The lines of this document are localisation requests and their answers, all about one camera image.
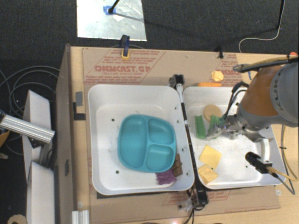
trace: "black rod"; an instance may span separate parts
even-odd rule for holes
[[[113,6],[110,7],[110,8],[108,9],[108,13],[109,13],[109,14],[112,14],[112,13],[113,13],[113,9],[115,8],[115,6],[118,4],[119,1],[120,1],[120,0],[116,0],[115,3],[113,4]]]
[[[284,10],[284,5],[285,5],[285,0],[281,0],[281,3],[280,3],[280,12],[279,12],[279,19],[278,19],[278,25],[277,25],[277,28],[280,27],[281,17],[282,17],[282,12],[283,12],[283,10]]]

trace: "black carpet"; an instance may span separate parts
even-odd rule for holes
[[[238,52],[246,37],[273,38],[277,34],[281,0],[142,0],[148,49]],[[299,0],[286,0],[279,36],[272,41],[247,40],[242,52],[298,53]],[[76,0],[0,0],[0,70],[6,77],[31,66],[60,67],[66,43],[111,47],[117,40],[77,38]],[[10,80],[13,85],[17,77]],[[55,88],[53,77],[28,76]],[[24,105],[26,90],[17,99]],[[34,88],[51,100],[51,92]],[[0,86],[0,109],[9,112],[6,85]],[[20,140],[10,147],[22,152]],[[0,153],[0,224],[14,214],[26,214],[26,181],[22,157],[6,146]]]

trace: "white tray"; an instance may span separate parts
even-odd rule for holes
[[[93,86],[88,93],[94,188],[104,195],[181,191],[194,183],[192,161],[178,93],[168,86]],[[183,175],[159,185],[155,173],[134,171],[121,164],[117,140],[121,122],[131,114],[168,121],[174,128]]]
[[[221,135],[213,140],[203,140],[196,137],[195,116],[203,115],[205,106],[209,104],[217,105],[225,113],[231,90],[232,88],[229,87],[188,87],[184,91],[184,102],[197,167],[204,165],[199,160],[199,156],[206,144],[222,153],[221,160],[215,170],[218,177],[205,186],[209,189],[230,189],[281,184],[278,179],[270,174],[259,173],[245,160],[245,154],[250,151],[261,156],[260,143],[253,143],[242,135],[239,135],[235,140],[231,140],[228,135]],[[243,92],[239,94],[237,102],[241,101],[243,94]],[[233,105],[229,115],[235,114],[236,109],[237,107]],[[205,119],[204,122],[206,130],[208,130],[209,123]],[[270,161],[273,162],[273,167],[285,172],[272,129],[264,129],[260,133],[264,137],[272,139],[270,141]]]

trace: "robotic hand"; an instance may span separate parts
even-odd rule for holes
[[[237,65],[235,71],[258,71],[251,81],[235,115],[228,116],[234,102],[234,93],[245,83],[238,83],[232,90],[228,110],[220,121],[209,130],[211,139],[223,132],[236,137],[242,133],[253,142],[264,139],[258,132],[271,124],[298,126],[298,57],[270,63]]]

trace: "blue plate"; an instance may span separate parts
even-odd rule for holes
[[[122,121],[118,157],[124,166],[160,173],[172,167],[175,155],[175,133],[165,120],[134,114]]]

